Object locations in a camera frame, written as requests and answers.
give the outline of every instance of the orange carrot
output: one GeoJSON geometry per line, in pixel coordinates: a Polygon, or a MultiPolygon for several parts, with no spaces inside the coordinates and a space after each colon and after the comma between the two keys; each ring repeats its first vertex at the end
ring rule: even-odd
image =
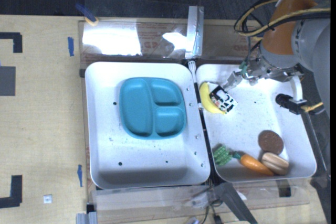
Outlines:
{"type": "Polygon", "coordinates": [[[243,156],[241,156],[239,153],[235,152],[235,154],[233,155],[233,158],[240,160],[240,163],[242,165],[244,165],[246,168],[249,168],[253,171],[256,171],[256,172],[259,172],[259,173],[262,173],[268,176],[274,175],[274,173],[270,169],[268,169],[264,164],[262,164],[260,161],[258,161],[257,159],[253,158],[252,156],[248,154],[244,154],[243,156]]]}

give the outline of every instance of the metal bracket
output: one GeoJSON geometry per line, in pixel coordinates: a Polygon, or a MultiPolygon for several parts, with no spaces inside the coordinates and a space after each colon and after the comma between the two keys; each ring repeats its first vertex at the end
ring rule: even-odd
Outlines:
{"type": "Polygon", "coordinates": [[[76,215],[76,224],[98,224],[97,212],[79,213],[76,215]]]}
{"type": "Polygon", "coordinates": [[[240,84],[242,80],[243,77],[241,76],[240,72],[232,72],[230,77],[227,79],[227,83],[223,85],[222,88],[227,92],[228,90],[240,84]]]}
{"type": "Polygon", "coordinates": [[[233,187],[232,183],[222,183],[219,186],[214,187],[214,190],[219,199],[228,206],[240,221],[248,221],[250,224],[258,223],[233,187]]]}
{"type": "Polygon", "coordinates": [[[186,59],[202,55],[204,7],[190,6],[187,26],[186,59]]]}

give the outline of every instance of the blue tape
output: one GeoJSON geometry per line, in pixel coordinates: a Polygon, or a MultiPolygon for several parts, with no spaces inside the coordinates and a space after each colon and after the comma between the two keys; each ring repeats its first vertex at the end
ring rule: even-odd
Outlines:
{"type": "Polygon", "coordinates": [[[83,172],[82,172],[82,166],[80,164],[78,164],[77,175],[79,178],[79,185],[80,187],[82,187],[83,186],[83,181],[82,181],[83,172]]]}
{"type": "Polygon", "coordinates": [[[85,17],[87,17],[91,22],[95,22],[97,19],[94,17],[94,15],[91,13],[91,11],[89,11],[87,8],[85,8],[85,6],[77,3],[75,5],[76,9],[80,12],[83,13],[83,15],[85,17]]]}
{"type": "Polygon", "coordinates": [[[74,50],[73,43],[74,43],[74,39],[72,37],[68,37],[68,49],[69,49],[70,56],[75,56],[73,53],[73,50],[74,50]]]}

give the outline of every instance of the brown cookie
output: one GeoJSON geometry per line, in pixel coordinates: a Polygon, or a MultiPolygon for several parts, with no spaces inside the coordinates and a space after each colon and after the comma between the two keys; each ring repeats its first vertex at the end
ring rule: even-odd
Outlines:
{"type": "Polygon", "coordinates": [[[271,130],[262,131],[258,139],[259,146],[265,152],[272,152],[279,155],[283,149],[283,140],[271,130]]]}

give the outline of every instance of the wooden board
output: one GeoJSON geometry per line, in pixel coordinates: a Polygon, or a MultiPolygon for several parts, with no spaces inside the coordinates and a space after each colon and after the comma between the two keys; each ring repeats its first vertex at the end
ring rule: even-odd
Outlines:
{"type": "MultiPolygon", "coordinates": [[[[88,192],[78,46],[81,20],[0,16],[0,31],[23,36],[22,54],[13,53],[11,40],[0,39],[1,65],[16,67],[16,95],[0,97],[0,197],[9,196],[12,175],[23,176],[23,202],[19,207],[0,209],[0,223],[76,223],[76,214],[85,212],[88,192]],[[73,57],[68,37],[75,42],[73,57]],[[78,165],[82,165],[83,187],[78,165]],[[52,203],[44,204],[43,196],[50,194],[52,203]]],[[[205,24],[205,44],[216,46],[227,35],[218,29],[232,22],[211,20],[205,24]]],[[[223,43],[242,46],[236,49],[244,51],[243,42],[235,37],[223,43]]],[[[315,189],[307,185],[307,193],[309,204],[252,210],[252,214],[260,223],[326,223],[315,189]]],[[[230,212],[221,216],[225,223],[237,221],[230,212]]],[[[186,223],[187,219],[141,223],[186,223]]],[[[211,215],[206,223],[213,223],[211,215]]]]}

